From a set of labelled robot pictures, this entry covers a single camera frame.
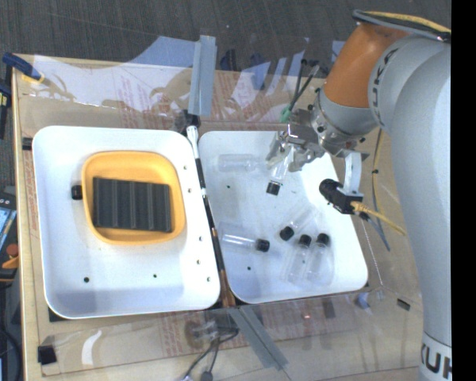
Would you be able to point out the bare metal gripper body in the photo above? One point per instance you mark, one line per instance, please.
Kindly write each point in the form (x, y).
(307, 135)

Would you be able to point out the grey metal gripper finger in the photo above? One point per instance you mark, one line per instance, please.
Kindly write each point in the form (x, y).
(277, 147)
(301, 160)

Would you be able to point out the clear bottle with black cap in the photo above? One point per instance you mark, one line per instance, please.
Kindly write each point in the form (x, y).
(304, 240)
(273, 188)
(322, 239)
(286, 233)
(262, 245)

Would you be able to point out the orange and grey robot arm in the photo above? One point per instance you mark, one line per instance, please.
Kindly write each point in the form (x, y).
(416, 141)

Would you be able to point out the clear plastic bottle without cap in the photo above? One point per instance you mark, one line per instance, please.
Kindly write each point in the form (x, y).
(236, 162)

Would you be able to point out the white plastic tray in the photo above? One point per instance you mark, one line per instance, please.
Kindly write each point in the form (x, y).
(63, 252)
(254, 205)

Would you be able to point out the thin black and white rod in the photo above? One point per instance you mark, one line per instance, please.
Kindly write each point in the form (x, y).
(206, 201)

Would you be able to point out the yellow plate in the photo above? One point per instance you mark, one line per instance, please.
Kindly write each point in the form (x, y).
(135, 164)

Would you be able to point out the black ribbed rectangular tray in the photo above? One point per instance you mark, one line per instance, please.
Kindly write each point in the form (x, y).
(131, 205)

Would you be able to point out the brown cardboard board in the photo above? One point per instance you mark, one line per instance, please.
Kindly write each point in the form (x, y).
(115, 89)

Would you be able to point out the black cap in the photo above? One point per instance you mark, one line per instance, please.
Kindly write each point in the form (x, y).
(76, 192)

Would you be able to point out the black cylinder on white bracket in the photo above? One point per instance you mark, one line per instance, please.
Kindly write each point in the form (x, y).
(333, 192)

